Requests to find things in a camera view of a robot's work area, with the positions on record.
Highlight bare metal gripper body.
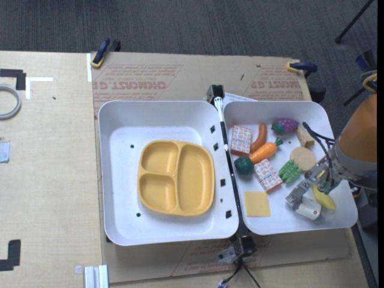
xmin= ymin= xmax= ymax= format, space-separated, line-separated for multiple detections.
xmin=304 ymin=157 xmax=343 ymax=193

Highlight white packet with orange dot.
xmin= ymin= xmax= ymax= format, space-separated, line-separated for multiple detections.
xmin=295 ymin=190 xmax=323 ymax=221

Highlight white plastic tray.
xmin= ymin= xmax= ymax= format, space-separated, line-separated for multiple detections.
xmin=223 ymin=100 xmax=359 ymax=236
xmin=98 ymin=100 xmax=240 ymax=247

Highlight round tan biscuit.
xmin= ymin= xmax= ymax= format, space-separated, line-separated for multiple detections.
xmin=289 ymin=146 xmax=317 ymax=172

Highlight yellow banana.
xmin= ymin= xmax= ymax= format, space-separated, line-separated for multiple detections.
xmin=311 ymin=184 xmax=337 ymax=211

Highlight green pea pods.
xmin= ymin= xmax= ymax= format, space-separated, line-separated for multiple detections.
xmin=278 ymin=159 xmax=303 ymax=184

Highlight orange and white carton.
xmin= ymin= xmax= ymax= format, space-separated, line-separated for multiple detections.
xmin=230 ymin=125 xmax=253 ymax=157
xmin=253 ymin=158 xmax=284 ymax=194

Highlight yellow cheese slice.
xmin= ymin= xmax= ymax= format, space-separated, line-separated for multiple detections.
xmin=242 ymin=190 xmax=272 ymax=218

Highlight tan ice cream cone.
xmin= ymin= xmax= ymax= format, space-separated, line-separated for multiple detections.
xmin=296 ymin=125 xmax=316 ymax=149

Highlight orange carrot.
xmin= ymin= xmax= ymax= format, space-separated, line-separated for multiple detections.
xmin=249 ymin=136 xmax=284 ymax=165

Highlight purple grapes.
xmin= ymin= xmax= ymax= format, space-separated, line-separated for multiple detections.
xmin=271 ymin=118 xmax=300 ymax=136

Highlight green broccoli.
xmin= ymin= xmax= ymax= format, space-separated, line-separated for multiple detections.
xmin=233 ymin=155 xmax=255 ymax=176

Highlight black block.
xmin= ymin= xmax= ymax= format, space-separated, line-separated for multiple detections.
xmin=206 ymin=84 xmax=226 ymax=103
xmin=229 ymin=235 xmax=257 ymax=259

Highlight brown sausage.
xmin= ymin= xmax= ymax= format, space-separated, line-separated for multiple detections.
xmin=249 ymin=122 xmax=268 ymax=154

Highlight thin black and white rod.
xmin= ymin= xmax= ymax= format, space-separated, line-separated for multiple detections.
xmin=215 ymin=97 xmax=246 ymax=240

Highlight yellow divided plate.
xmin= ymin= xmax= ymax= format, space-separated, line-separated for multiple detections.
xmin=137 ymin=139 xmax=216 ymax=217

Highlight brown cardboard board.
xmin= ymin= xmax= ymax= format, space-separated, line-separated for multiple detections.
xmin=91 ymin=51 xmax=352 ymax=284

